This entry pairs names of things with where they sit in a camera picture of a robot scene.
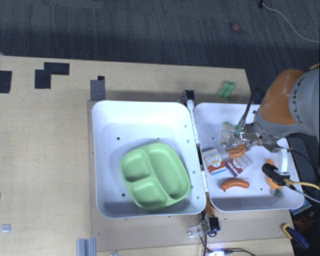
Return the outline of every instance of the gray floor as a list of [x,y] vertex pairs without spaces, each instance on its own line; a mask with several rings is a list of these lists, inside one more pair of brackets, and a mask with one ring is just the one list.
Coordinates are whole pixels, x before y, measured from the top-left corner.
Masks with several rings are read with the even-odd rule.
[[[243,68],[264,91],[281,71],[319,62],[258,0],[0,0],[0,52],[9,56]],[[319,41],[318,0],[265,0],[301,36]],[[239,24],[238,32],[232,31]],[[315,172],[319,145],[299,135]]]

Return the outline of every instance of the yellow cable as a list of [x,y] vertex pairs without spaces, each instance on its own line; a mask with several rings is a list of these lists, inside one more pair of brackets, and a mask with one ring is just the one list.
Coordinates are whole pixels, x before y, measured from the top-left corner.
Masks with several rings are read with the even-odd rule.
[[309,182],[297,182],[297,181],[293,181],[291,179],[288,179],[288,178],[284,178],[283,181],[285,183],[287,183],[288,185],[301,185],[301,186],[308,186],[308,187],[312,187],[312,188],[315,188],[317,190],[320,190],[320,187],[315,185],[315,184],[312,184],[312,183],[309,183]]

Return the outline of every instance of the green plate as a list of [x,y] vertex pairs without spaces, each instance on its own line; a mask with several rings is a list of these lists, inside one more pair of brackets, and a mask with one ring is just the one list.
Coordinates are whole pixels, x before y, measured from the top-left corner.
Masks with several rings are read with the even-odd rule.
[[123,181],[135,204],[157,210],[185,198],[191,183],[177,153],[167,144],[136,148],[121,159]]

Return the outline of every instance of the wooden table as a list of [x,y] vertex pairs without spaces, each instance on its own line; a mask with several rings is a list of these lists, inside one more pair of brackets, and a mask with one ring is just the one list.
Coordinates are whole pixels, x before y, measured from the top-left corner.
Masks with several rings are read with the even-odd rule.
[[[35,70],[43,70],[44,62],[69,63],[69,75],[52,75],[51,89],[35,89]],[[197,102],[226,102],[217,94],[227,80],[236,83],[228,102],[246,103],[250,94],[243,69],[0,56],[0,71],[12,72],[10,93],[0,93],[0,224],[11,224],[10,232],[0,233],[0,255],[6,256],[75,256],[77,239],[94,235],[87,125],[90,80],[104,76],[106,98],[111,100],[169,102],[184,90],[195,90]],[[292,226],[288,210],[215,212],[221,231],[208,240],[209,248],[294,255],[280,229],[282,223]],[[157,220],[157,227],[168,225],[167,217]],[[149,244],[144,242],[126,246],[130,236],[124,235],[114,248],[97,255],[120,248],[135,248],[119,250],[120,256],[202,255],[199,241],[187,241],[181,234],[184,223],[179,220],[171,218],[176,231],[166,234],[162,228],[153,248],[141,248]],[[148,221],[135,222],[133,241]],[[120,229],[131,231],[125,225]],[[161,238],[164,235],[170,244]]]

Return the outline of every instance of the toy hot dog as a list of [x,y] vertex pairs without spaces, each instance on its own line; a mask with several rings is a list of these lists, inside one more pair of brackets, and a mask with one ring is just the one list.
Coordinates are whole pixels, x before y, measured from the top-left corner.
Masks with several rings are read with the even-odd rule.
[[249,185],[250,185],[249,182],[247,182],[243,179],[231,178],[231,179],[224,181],[221,184],[220,188],[224,191],[231,188],[231,187],[241,187],[241,188],[247,189],[247,188],[249,188]]

